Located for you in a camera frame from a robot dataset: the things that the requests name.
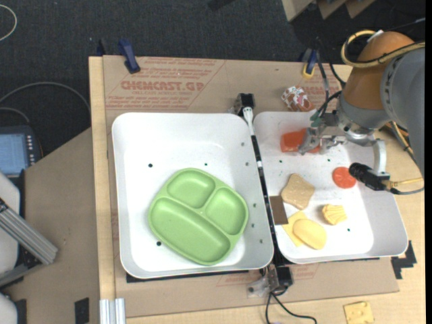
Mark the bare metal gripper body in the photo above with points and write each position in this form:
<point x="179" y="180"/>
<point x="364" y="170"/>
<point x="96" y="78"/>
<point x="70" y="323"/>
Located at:
<point x="357" y="136"/>

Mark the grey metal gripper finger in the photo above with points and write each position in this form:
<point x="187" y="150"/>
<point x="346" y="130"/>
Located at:
<point x="306" y="143"/>
<point x="326" y="146"/>

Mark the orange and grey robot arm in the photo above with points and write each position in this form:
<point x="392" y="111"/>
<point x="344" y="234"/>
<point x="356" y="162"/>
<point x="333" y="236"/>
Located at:
<point x="388" y="79"/>

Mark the orange toy block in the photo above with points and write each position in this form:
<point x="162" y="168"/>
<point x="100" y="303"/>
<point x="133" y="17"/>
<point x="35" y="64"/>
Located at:
<point x="291" y="142"/>

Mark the orange round slice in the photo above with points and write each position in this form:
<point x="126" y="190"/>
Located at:
<point x="343" y="178"/>

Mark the tan toy bread slice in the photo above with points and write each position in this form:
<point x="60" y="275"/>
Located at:
<point x="297" y="191"/>

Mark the thin black and white rod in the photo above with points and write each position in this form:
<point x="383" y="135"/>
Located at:
<point x="259" y="160"/>

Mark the yellow ridged toy shell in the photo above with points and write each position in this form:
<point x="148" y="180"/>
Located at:
<point x="334" y="214"/>

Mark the brown flat rectangle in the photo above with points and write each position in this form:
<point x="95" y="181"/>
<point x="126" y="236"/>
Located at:
<point x="278" y="210"/>

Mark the yellow toy cheese slice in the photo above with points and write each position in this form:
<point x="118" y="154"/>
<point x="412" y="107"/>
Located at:
<point x="294" y="218"/>

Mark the white plastic tray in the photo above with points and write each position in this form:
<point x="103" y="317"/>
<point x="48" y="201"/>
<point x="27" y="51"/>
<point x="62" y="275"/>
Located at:
<point x="368" y="214"/>
<point x="162" y="140"/>

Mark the yellow oval toy food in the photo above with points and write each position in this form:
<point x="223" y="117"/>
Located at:
<point x="310" y="234"/>

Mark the green divided plate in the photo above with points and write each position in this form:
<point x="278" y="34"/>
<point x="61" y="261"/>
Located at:
<point x="195" y="214"/>

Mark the brown cardboard board red print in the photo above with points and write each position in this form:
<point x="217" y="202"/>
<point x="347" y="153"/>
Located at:
<point x="162" y="86"/>

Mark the yellow holed cheese slice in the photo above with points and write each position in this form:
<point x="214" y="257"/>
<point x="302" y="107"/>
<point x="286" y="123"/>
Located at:
<point x="358" y="313"/>

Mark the black cylinder on white bracket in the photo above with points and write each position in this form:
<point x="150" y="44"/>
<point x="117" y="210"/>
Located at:
<point x="366" y="174"/>

